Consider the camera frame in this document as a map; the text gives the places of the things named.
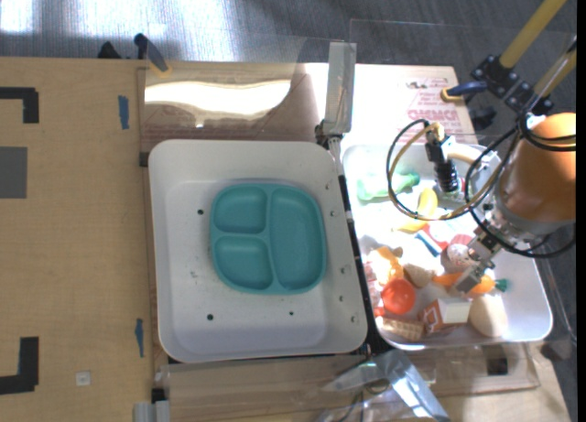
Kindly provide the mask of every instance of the yellow rod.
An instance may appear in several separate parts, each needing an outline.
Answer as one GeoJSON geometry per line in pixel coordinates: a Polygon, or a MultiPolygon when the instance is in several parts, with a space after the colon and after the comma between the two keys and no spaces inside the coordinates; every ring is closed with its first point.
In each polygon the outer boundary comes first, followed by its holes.
{"type": "Polygon", "coordinates": [[[545,75],[539,79],[533,88],[536,95],[548,96],[558,84],[563,81],[572,69],[576,67],[578,50],[574,49],[572,52],[561,57],[545,75]]]}
{"type": "Polygon", "coordinates": [[[499,61],[506,69],[512,69],[543,28],[558,13],[567,0],[544,0],[513,42],[500,56],[499,61]]]}

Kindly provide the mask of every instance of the teal plate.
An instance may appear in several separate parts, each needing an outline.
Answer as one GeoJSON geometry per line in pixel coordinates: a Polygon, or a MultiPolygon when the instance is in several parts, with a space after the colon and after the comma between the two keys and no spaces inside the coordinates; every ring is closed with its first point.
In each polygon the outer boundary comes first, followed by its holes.
{"type": "Polygon", "coordinates": [[[302,189],[276,183],[223,189],[212,203],[210,234],[213,266],[237,290],[298,294],[325,273],[320,208],[302,189]]]}

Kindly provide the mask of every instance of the black corner marker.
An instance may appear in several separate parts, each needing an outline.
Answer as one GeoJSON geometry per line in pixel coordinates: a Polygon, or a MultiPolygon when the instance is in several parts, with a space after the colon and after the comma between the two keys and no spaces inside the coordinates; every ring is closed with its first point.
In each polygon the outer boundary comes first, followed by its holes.
{"type": "Polygon", "coordinates": [[[22,100],[22,122],[38,124],[38,92],[34,87],[0,87],[0,99],[22,100]]]}
{"type": "Polygon", "coordinates": [[[29,393],[38,384],[38,337],[20,338],[18,374],[0,376],[0,395],[29,393]]]}

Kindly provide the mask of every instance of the red ball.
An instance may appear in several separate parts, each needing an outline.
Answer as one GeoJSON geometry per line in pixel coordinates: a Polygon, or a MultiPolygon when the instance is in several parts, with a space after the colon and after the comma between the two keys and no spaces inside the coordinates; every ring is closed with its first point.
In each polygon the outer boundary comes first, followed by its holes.
{"type": "Polygon", "coordinates": [[[399,277],[389,280],[381,292],[385,309],[396,315],[410,311],[415,305],[415,297],[415,288],[408,280],[399,277]]]}

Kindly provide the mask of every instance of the gray floor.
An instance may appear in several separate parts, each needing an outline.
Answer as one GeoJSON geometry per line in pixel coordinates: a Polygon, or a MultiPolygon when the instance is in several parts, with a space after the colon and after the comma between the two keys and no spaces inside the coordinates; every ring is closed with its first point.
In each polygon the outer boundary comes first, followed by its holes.
{"type": "MultiPolygon", "coordinates": [[[[173,60],[326,60],[329,40],[358,44],[359,62],[448,64],[461,80],[486,55],[503,51],[542,0],[0,0],[0,55],[95,58],[105,41],[134,58],[133,37],[147,35],[173,60]]],[[[577,0],[569,0],[519,62],[535,82],[577,30],[577,0]]],[[[575,71],[552,93],[559,109],[574,109],[575,71]]],[[[476,107],[486,105],[479,99],[476,107]]],[[[507,108],[488,131],[510,124],[507,108]]],[[[551,247],[570,233],[556,235],[551,247]]],[[[573,420],[578,419],[575,334],[576,255],[547,262],[563,300],[550,354],[573,420]]]]}

